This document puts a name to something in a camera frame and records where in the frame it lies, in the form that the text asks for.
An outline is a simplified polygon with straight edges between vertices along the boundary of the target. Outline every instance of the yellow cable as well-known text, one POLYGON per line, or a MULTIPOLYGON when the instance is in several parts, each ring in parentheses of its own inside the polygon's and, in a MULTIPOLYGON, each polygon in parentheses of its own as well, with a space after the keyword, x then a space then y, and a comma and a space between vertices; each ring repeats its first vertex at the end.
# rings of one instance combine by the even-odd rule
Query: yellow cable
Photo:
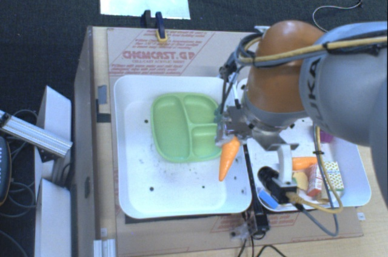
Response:
MULTIPOLYGON (((250 47, 255 42, 252 42, 252 43, 250 42, 247 45, 249 45, 249 47, 250 47)), ((296 56, 296 55, 305 55, 306 53, 318 52, 318 51, 325 50, 325 49, 334 50, 334 49, 338 49, 338 48, 357 47, 357 46, 361 46, 361 45, 378 44, 378 43, 382 43, 382 42, 387 42, 386 36, 374 37, 374 38, 354 39, 351 41, 328 42, 325 45, 325 47, 321 44, 320 45, 311 45, 308 47, 303 47, 303 48, 299 48, 299 49, 292 50, 289 52, 279 53, 276 55, 257 56, 254 59, 240 56, 239 60, 243 63, 265 62, 265 61, 272 61, 272 60, 277 60, 277 59, 289 58, 289 57, 296 56)))
MULTIPOLYGON (((315 138, 316 138, 316 146, 317 146, 317 151, 321 151, 321 136, 319 135, 319 132, 320 132, 320 128, 318 126, 315 127, 315 138)), ((323 158, 322 158, 322 155, 318 154, 318 159, 322 165, 322 169, 323 169, 323 173, 325 175, 325 178, 326 178, 326 181, 331 189, 331 191, 333 192, 334 196, 335 196, 335 199, 337 200, 338 202, 338 208, 337 209, 328 209, 326 207, 321 207, 320 205, 318 204, 315 204, 315 203, 312 203, 312 202, 309 202, 303 198, 301 198, 300 196, 298 196, 297 193, 295 192, 287 192, 286 193, 286 196, 290 199, 290 202, 291 203, 297 203, 297 204, 305 204, 305 205, 308 205, 308 206, 311 206, 317 210, 320 210, 320 211, 323 211, 323 212, 326 212, 326 213, 330 213, 330 214, 338 214, 338 213, 341 213, 342 210, 344 209, 344 206, 342 204, 342 201, 341 201, 341 198, 340 196, 338 196, 335 188, 333 187, 333 184, 329 178, 329 175, 327 174, 327 170, 325 168, 325 165, 324 165, 324 161, 323 161, 323 158)))

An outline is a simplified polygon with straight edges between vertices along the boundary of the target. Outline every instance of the orange carrot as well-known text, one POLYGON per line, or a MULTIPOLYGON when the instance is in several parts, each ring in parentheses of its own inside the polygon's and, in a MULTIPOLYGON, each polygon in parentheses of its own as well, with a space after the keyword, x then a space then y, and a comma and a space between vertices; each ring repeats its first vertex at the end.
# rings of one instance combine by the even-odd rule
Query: orange carrot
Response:
POLYGON ((235 159, 238 150, 240 148, 240 141, 236 136, 233 136, 232 140, 222 145, 221 159, 219 161, 219 175, 220 182, 224 180, 233 160, 235 159))
POLYGON ((316 157, 294 157, 292 158, 292 170, 299 171, 308 168, 310 165, 316 164, 316 157))

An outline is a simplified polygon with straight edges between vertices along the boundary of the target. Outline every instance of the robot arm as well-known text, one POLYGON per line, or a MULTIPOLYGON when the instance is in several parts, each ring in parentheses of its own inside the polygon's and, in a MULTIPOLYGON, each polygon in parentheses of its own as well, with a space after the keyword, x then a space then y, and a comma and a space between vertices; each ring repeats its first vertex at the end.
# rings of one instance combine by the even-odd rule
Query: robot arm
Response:
POLYGON ((255 54, 245 47, 251 41, 242 41, 235 62, 253 66, 241 105, 218 117, 216 141, 253 137, 264 149, 276 150, 284 143, 279 132, 309 116, 332 135, 371 146, 388 204, 386 36, 387 22, 323 34, 309 24, 284 21, 255 37, 255 54))

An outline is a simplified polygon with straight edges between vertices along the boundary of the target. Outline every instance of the green plate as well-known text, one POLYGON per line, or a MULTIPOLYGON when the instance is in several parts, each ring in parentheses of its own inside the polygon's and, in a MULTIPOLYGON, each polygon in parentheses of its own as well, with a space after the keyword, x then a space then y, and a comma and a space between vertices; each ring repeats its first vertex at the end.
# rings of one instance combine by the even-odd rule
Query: green plate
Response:
POLYGON ((217 103, 200 93, 168 93, 151 109, 152 135, 158 153, 171 162, 205 161, 218 157, 215 145, 217 103))

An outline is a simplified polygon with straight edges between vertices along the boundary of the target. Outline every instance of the carrot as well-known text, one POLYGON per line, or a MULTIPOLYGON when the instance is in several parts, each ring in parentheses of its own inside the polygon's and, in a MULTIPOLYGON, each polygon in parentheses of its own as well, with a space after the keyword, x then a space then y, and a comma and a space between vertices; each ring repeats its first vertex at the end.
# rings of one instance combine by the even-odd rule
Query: carrot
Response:
POLYGON ((238 150, 240 148, 240 141, 236 136, 233 136, 232 140, 222 145, 221 159, 219 161, 219 175, 220 182, 224 180, 233 160, 235 159, 238 150))
POLYGON ((316 157, 294 157, 292 158, 292 170, 299 171, 308 168, 310 165, 316 164, 316 157))

